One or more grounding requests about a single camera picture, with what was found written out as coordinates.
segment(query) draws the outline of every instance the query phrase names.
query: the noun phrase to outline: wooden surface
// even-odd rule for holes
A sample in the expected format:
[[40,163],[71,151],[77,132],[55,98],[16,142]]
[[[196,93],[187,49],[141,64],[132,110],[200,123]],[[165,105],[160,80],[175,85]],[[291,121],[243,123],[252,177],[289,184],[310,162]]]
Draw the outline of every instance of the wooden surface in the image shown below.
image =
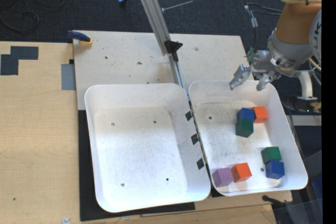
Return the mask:
[[[0,76],[0,223],[109,224],[122,218],[80,221],[78,114],[76,91],[61,89],[61,64],[72,44],[0,42],[38,46],[38,60],[19,60],[18,75]],[[291,201],[290,191],[209,197],[196,210],[131,216],[131,223],[276,223],[262,195]]]

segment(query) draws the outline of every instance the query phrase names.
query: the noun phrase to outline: block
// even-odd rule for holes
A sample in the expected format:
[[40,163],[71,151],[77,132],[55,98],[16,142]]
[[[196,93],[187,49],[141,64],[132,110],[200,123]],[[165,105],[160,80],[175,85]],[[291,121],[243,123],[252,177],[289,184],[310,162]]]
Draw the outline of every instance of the block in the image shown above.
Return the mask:
[[236,135],[249,137],[253,133],[253,121],[240,119],[236,123]]
[[216,187],[227,186],[234,181],[229,167],[217,169],[212,173],[212,178]]
[[266,164],[266,177],[280,179],[285,175],[285,165],[283,162],[271,160]]
[[248,108],[242,108],[237,113],[237,121],[239,121],[240,119],[254,121],[255,120],[254,110]]
[[265,147],[261,151],[262,161],[264,164],[267,164],[269,161],[280,161],[281,160],[281,153],[280,149],[277,146],[269,146]]
[[255,114],[253,123],[263,123],[267,120],[268,114],[264,106],[254,106],[252,110]]
[[247,179],[252,177],[252,173],[250,167],[248,166],[248,163],[239,163],[234,165],[231,168],[231,173],[235,183],[246,181]]

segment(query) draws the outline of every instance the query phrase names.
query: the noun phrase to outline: blue clamp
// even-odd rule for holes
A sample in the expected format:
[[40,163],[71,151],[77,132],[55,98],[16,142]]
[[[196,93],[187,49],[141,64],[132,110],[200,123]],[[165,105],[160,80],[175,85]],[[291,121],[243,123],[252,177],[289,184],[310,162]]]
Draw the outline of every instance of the blue clamp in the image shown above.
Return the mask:
[[92,45],[92,38],[84,35],[83,33],[68,30],[66,38],[72,38],[79,40],[80,44]]

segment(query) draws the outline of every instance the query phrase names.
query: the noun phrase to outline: blue block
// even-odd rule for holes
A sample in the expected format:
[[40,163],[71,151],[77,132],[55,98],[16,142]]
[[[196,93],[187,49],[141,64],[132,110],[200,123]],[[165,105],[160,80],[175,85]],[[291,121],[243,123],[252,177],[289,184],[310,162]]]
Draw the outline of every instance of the blue block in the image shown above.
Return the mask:
[[266,177],[280,179],[285,175],[285,165],[283,162],[271,160],[266,164]]
[[254,121],[255,118],[256,116],[253,109],[242,108],[237,113],[237,121],[239,121],[240,119]]

